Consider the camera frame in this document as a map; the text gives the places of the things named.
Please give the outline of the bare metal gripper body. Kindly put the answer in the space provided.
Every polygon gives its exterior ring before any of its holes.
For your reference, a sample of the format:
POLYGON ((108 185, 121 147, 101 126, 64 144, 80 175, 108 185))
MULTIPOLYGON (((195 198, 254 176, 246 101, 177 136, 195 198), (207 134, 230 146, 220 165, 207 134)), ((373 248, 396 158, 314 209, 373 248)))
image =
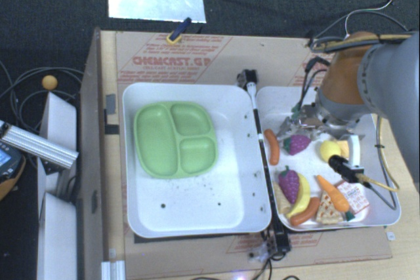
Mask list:
POLYGON ((363 105, 333 104, 330 111, 321 104, 307 104, 293 107, 293 122, 299 130, 309 132, 310 128, 325 126, 328 134, 340 138, 350 134, 365 114, 363 105))

